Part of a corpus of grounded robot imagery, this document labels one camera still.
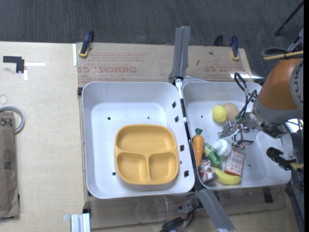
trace toy banana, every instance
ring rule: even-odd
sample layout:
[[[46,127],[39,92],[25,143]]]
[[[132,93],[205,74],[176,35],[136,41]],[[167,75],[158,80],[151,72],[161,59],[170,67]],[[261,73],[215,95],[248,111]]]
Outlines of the toy banana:
[[[224,173],[221,169],[214,167],[216,174],[218,176],[217,181],[225,185],[237,185],[241,181],[240,176],[230,175]]]

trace yellow plate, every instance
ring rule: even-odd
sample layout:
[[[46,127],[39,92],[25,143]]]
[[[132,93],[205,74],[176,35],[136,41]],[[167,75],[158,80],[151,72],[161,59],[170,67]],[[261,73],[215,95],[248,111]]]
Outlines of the yellow plate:
[[[124,126],[116,134],[115,161],[119,176],[130,184],[168,183],[179,169],[175,136],[164,126]]]

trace red and white can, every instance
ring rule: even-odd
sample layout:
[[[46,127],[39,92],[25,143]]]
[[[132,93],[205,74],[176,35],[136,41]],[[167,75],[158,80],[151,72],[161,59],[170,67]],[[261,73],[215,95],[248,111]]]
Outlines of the red and white can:
[[[218,178],[211,160],[209,159],[202,160],[201,165],[198,168],[198,172],[203,183],[207,183]]]

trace toy carrot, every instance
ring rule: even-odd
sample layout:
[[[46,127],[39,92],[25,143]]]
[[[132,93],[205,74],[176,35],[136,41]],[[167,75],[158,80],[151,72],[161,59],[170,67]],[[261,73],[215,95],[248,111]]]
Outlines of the toy carrot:
[[[195,158],[197,161],[197,167],[201,165],[202,156],[203,156],[203,149],[204,149],[204,138],[201,136],[202,130],[200,128],[196,128],[195,132],[197,133],[196,136],[193,137],[193,149],[195,153]]]

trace metal ring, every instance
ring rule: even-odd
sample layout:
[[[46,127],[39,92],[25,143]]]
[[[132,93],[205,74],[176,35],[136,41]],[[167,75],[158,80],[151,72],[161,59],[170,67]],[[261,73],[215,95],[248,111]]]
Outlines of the metal ring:
[[[1,102],[1,97],[5,97],[6,101],[5,102]],[[8,102],[8,97],[6,95],[0,95],[0,104],[5,105]]]
[[[25,124],[25,116],[24,116],[24,114],[17,107],[14,107],[14,106],[3,106],[3,107],[0,107],[0,112],[4,112],[4,111],[16,112],[21,117],[21,123],[14,131],[15,134],[18,134],[22,130],[22,128],[24,127],[24,124]]]

